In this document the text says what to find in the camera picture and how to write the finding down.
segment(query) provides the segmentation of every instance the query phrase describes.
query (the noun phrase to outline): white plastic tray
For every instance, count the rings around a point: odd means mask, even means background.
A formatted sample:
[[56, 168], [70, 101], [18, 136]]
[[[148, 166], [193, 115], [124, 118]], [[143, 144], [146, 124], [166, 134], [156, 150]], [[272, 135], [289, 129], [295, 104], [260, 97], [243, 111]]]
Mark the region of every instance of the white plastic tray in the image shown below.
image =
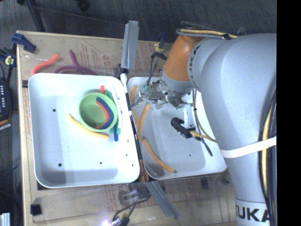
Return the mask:
[[[134, 86], [137, 92], [142, 90], [147, 77], [134, 77], [128, 81], [127, 89], [129, 95]], [[192, 96], [184, 98], [186, 102], [192, 102]], [[145, 108], [146, 103], [150, 104], [150, 109], [144, 118], [142, 137], [145, 137], [152, 147], [154, 153], [168, 166], [175, 169], [169, 172], [158, 165], [150, 156], [145, 146], [140, 142], [143, 162], [147, 173], [154, 179], [172, 179], [205, 175], [225, 171], [227, 166], [215, 142], [206, 140], [213, 157], [211, 157], [205, 146], [194, 138], [184, 138], [171, 126], [174, 117], [183, 119], [183, 109], [176, 109], [171, 104], [164, 104], [163, 108], [156, 109], [155, 105], [146, 99], [133, 108], [137, 120]], [[197, 113], [202, 127], [207, 134], [213, 137], [208, 119], [206, 117], [201, 95], [197, 96]]]
[[[73, 125], [79, 102], [104, 85], [117, 93], [123, 112], [119, 141], [89, 135]], [[48, 188], [130, 183], [139, 176], [127, 101], [122, 83], [109, 76], [38, 73], [29, 79], [35, 175]]]

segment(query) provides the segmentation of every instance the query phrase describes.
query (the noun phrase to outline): bowl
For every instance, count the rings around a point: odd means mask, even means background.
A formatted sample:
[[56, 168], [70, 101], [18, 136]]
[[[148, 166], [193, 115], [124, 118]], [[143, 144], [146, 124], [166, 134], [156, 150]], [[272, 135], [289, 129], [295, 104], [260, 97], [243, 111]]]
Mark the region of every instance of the bowl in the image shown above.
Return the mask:
[[[101, 98], [108, 107], [112, 110], [114, 118], [108, 127], [104, 129], [96, 129], [106, 123], [106, 117], [103, 109], [96, 103], [97, 97]], [[89, 93], [86, 94], [79, 103], [79, 118], [81, 124], [90, 131], [103, 132], [110, 130], [117, 122], [118, 113], [114, 101], [107, 95], [102, 93]]]

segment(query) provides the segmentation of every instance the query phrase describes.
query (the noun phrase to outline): white strap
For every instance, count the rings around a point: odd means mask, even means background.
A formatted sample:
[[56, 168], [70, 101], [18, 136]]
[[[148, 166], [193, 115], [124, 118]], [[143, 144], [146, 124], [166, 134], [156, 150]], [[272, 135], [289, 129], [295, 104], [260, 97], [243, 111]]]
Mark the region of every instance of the white strap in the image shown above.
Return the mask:
[[268, 149], [277, 144], [277, 136], [233, 150], [220, 150], [224, 158], [235, 158]]

